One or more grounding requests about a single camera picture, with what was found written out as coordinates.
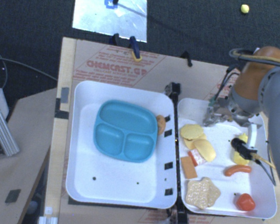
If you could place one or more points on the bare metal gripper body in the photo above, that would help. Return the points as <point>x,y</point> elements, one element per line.
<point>223,110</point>

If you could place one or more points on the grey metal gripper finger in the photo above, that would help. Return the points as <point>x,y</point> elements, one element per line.
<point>214,119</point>
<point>206,119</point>

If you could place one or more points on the yellow round pancake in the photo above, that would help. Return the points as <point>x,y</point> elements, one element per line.
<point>203,138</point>
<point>191,130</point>

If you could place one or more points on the yellow bread roll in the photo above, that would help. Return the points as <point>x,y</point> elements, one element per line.
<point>205,149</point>

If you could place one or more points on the thin black and white rod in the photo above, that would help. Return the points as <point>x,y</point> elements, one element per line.
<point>177,142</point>

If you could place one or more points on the red and white packet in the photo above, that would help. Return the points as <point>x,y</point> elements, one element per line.
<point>197,157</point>

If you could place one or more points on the brown doughnut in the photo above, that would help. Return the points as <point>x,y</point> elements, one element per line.
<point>161,124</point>

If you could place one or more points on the yellow squeeze bottle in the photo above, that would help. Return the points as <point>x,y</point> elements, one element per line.
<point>239,160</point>

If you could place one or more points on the orange cheese slice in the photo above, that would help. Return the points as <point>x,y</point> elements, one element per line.
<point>188,167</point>

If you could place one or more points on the orange sausage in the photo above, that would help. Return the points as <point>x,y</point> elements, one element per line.
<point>237,170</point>

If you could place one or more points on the white plastic tray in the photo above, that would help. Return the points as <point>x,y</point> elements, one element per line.
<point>230,189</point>
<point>120,178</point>

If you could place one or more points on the beige bread slice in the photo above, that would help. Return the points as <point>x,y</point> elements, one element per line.
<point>196,194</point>
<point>214,193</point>

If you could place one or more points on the brown cardboard board red print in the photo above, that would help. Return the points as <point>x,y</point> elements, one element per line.
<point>148,68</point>

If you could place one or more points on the blue divided plate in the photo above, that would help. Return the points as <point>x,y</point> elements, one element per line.
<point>124,130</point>

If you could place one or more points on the red pepper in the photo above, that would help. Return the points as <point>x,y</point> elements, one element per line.
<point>245,202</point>

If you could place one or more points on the yellow ball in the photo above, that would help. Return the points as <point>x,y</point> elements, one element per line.
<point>245,8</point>

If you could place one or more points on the black cylinder on white bracket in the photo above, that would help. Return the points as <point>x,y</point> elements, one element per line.
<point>242,148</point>

